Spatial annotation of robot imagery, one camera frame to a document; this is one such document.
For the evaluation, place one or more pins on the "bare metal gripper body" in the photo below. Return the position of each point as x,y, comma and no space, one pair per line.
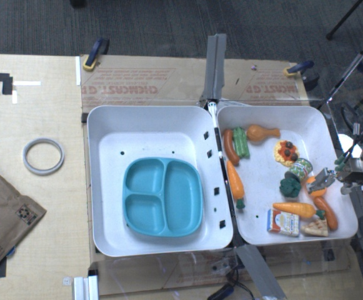
359,172

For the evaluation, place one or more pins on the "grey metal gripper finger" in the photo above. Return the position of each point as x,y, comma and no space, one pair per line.
350,188
321,181

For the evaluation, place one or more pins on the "orange toy fruit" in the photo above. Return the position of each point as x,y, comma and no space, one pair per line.
318,193

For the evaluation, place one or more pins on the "small green can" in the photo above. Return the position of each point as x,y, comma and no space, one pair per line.
302,168

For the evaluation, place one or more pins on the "brown toy sausage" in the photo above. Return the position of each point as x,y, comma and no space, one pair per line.
229,148
328,211

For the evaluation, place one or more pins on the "green toy broccoli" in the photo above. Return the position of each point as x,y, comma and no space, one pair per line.
290,187

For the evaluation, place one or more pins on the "orange toy carrot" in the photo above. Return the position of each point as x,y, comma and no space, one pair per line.
235,183
293,209

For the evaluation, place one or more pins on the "toy spaghetti with meatballs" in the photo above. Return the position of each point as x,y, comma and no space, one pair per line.
282,158

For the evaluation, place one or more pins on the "tan toy pizza slice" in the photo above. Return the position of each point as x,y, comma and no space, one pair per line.
317,228

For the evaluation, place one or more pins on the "small white and red carton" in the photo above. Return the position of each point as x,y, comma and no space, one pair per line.
282,223

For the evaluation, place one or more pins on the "white plastic tray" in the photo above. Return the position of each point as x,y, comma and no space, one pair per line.
112,127
262,180

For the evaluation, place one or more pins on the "orange-brown toy chicken drumstick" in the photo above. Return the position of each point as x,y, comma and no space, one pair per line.
257,133

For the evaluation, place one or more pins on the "green toy beans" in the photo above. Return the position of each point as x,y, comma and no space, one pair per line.
241,144

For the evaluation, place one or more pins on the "blue divided plate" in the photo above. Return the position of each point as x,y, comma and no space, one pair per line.
181,195

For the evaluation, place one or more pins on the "brown cardboard board red print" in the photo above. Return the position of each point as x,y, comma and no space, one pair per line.
175,83

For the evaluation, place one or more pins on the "brown paper envelope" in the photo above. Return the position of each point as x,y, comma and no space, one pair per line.
3,217

